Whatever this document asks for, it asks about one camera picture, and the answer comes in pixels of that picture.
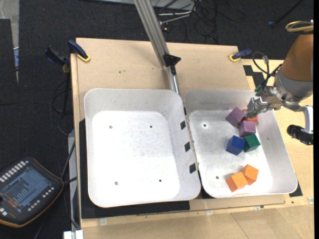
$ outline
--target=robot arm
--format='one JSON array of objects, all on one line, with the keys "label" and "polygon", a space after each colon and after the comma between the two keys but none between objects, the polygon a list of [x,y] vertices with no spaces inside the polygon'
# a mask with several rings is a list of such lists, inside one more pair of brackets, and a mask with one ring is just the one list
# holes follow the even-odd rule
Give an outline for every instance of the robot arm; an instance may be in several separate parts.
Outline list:
[{"label": "robot arm", "polygon": [[299,102],[313,94],[313,53],[313,31],[312,34],[299,35],[283,64],[274,70],[274,85],[256,89],[257,98],[251,98],[245,116],[254,118],[272,109],[279,110],[281,106],[295,112],[303,112],[305,128],[290,125],[287,133],[305,144],[312,145],[314,143],[313,107],[302,107]]}]

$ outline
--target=screen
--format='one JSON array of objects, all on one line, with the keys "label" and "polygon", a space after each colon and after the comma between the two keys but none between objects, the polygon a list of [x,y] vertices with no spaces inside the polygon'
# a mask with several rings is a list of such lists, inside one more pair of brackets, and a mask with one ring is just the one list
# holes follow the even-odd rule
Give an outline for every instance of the screen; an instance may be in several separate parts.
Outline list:
[{"label": "screen", "polygon": [[34,169],[28,167],[3,189],[3,195],[14,207],[22,209],[51,183]]}]

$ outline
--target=wooden table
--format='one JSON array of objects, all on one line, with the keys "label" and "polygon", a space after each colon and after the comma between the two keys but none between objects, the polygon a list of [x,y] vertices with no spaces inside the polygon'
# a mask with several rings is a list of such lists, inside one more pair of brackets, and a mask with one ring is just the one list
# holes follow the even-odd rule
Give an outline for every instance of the wooden table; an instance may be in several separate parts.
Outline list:
[{"label": "wooden table", "polygon": [[[80,180],[79,121],[85,118],[85,94],[93,88],[168,89],[169,86],[167,73],[160,68],[150,42],[86,38],[77,38],[76,42],[91,56],[91,61],[85,63],[71,55],[77,175]],[[252,65],[257,71],[252,61],[232,63],[228,59],[229,55],[238,52],[236,46],[167,45],[171,54],[181,57],[176,70],[182,98],[192,89],[255,88],[252,77],[246,77],[243,69],[243,65]],[[271,61],[270,68],[281,62]],[[312,96],[301,103],[312,104]],[[285,108],[275,111],[275,115],[302,196],[283,194],[227,199],[202,199],[199,196],[190,201],[190,211],[185,212],[80,219],[84,238],[313,238],[314,149],[291,139],[286,133],[291,124],[303,127],[304,116]]]}]

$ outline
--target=block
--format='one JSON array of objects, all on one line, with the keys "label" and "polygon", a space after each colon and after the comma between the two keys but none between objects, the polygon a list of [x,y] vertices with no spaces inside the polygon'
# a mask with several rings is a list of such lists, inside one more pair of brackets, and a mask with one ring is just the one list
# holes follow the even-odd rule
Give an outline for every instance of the block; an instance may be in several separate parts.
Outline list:
[{"label": "block", "polygon": [[244,137],[246,135],[256,133],[256,125],[253,121],[243,120],[239,125],[239,136]]},{"label": "block", "polygon": [[244,137],[244,151],[249,152],[254,149],[257,149],[260,146],[260,142],[255,134],[250,134]]},{"label": "block", "polygon": [[241,172],[244,174],[248,185],[253,184],[257,180],[259,170],[249,164],[247,164]]},{"label": "block", "polygon": [[248,181],[242,172],[235,173],[226,180],[231,192],[239,190],[248,184]]},{"label": "block", "polygon": [[256,122],[256,121],[258,120],[258,116],[257,116],[257,117],[254,117],[254,118],[244,117],[244,120]]},{"label": "block", "polygon": [[244,139],[233,135],[233,137],[231,137],[227,142],[226,151],[234,155],[238,155],[244,149],[244,145],[245,145]]},{"label": "block", "polygon": [[227,115],[226,120],[231,123],[232,126],[238,127],[244,117],[244,112],[238,107],[235,107],[231,113]]}]

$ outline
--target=black bracket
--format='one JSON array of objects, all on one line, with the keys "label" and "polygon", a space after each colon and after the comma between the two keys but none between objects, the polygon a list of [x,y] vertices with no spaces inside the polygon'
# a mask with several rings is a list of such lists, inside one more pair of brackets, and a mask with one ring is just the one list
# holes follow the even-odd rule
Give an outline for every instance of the black bracket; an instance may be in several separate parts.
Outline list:
[{"label": "black bracket", "polygon": [[181,58],[170,55],[170,54],[165,54],[163,58],[164,58],[166,66],[167,67],[170,66],[171,73],[173,75],[176,75],[175,65],[181,60]]}]

